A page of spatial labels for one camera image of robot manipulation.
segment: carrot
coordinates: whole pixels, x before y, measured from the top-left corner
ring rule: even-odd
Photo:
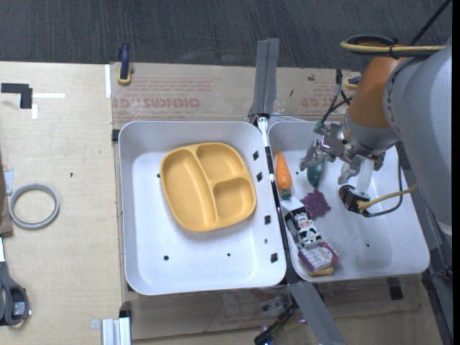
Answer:
[[[288,164],[286,163],[286,159],[282,152],[278,152],[275,179],[281,199],[289,199],[292,195],[290,189],[293,186],[293,179],[290,177]]]

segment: gray carpet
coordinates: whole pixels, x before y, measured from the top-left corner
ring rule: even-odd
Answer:
[[[279,67],[353,68],[340,48],[360,34],[408,44],[445,0],[0,0],[0,60],[109,63],[123,42],[147,63],[255,65],[280,38]],[[451,35],[452,3],[419,45]]]

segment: wooden table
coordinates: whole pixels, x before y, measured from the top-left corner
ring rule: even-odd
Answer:
[[[45,183],[61,203],[48,227],[15,226],[4,237],[10,274],[26,287],[33,314],[20,328],[0,327],[2,345],[100,344],[98,320],[118,318],[119,230],[105,72],[105,65],[0,63],[0,83],[27,83],[36,94],[65,94],[35,98],[37,119],[19,108],[19,95],[0,94],[0,148],[4,166],[14,171],[14,188]],[[26,221],[51,210],[51,199],[41,192],[23,195],[16,208]],[[356,313],[353,303],[331,305],[331,313],[350,344],[440,344],[421,283],[409,297],[414,310],[382,301],[372,303],[379,310],[361,308],[361,316],[349,315]],[[142,344],[252,344],[258,333],[256,328]],[[307,326],[293,336],[302,344],[316,343]]]

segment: scissor handle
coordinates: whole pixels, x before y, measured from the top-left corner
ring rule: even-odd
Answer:
[[[29,298],[26,290],[9,276],[5,261],[0,262],[0,293],[1,291],[5,292],[5,301],[0,295],[0,320],[4,318],[5,322],[12,326],[19,324],[29,312]],[[15,302],[24,302],[23,314],[14,314]]]

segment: black cable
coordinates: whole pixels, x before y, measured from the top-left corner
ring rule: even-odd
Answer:
[[[350,101],[351,101],[351,99],[353,98],[353,96],[350,97],[350,98],[346,97],[344,90],[341,90],[341,91],[340,91],[340,94],[342,95],[342,98],[344,99],[345,103],[348,104],[348,105],[350,105]]]
[[[331,114],[331,112],[334,111],[335,109],[337,109],[337,107],[334,107],[334,106],[336,104],[337,98],[339,97],[339,94],[343,93],[343,91],[342,91],[343,79],[344,79],[344,76],[342,74],[342,71],[340,69],[336,69],[336,84],[337,84],[338,88],[336,90],[336,94],[334,95],[334,97],[332,99],[331,105],[329,105],[328,111],[326,111],[326,113],[323,115],[323,118],[320,120],[321,124],[324,124],[324,122],[326,121],[327,117]]]
[[[353,96],[350,97],[350,98],[347,98],[345,96],[345,93],[342,94],[342,96],[344,97],[344,100],[342,102],[339,102],[338,104],[336,104],[334,107],[330,107],[329,110],[323,115],[323,122],[326,121],[326,119],[328,118],[329,115],[331,115],[335,110],[337,110],[340,106],[344,105],[344,104],[350,104],[350,101],[353,99]]]
[[[410,41],[409,46],[413,46],[416,42],[423,36],[426,30],[432,25],[432,23],[439,17],[439,15],[443,12],[443,10],[449,5],[452,0],[445,0],[445,2],[439,7],[439,9],[435,12],[435,14],[426,22],[423,28],[419,31],[419,33]]]
[[[403,191],[402,169],[403,169],[403,167],[401,165],[401,161],[400,161],[399,156],[398,156],[398,160],[397,160],[397,179],[399,180],[400,192]],[[376,216],[385,215],[386,213],[390,213],[390,212],[393,212],[393,211],[397,210],[401,206],[402,203],[403,203],[403,195],[400,195],[400,200],[399,200],[399,202],[397,202],[395,207],[392,207],[392,208],[387,209],[385,211],[376,212],[376,213],[369,213],[367,210],[364,210],[362,212],[362,215],[364,217],[376,217]]]
[[[256,336],[254,339],[255,345],[269,344],[276,337],[276,330],[280,330],[280,327],[288,321],[289,318],[293,316],[295,310],[298,309],[298,305],[294,302],[290,304],[284,312],[282,312],[270,327],[268,327],[260,335]]]

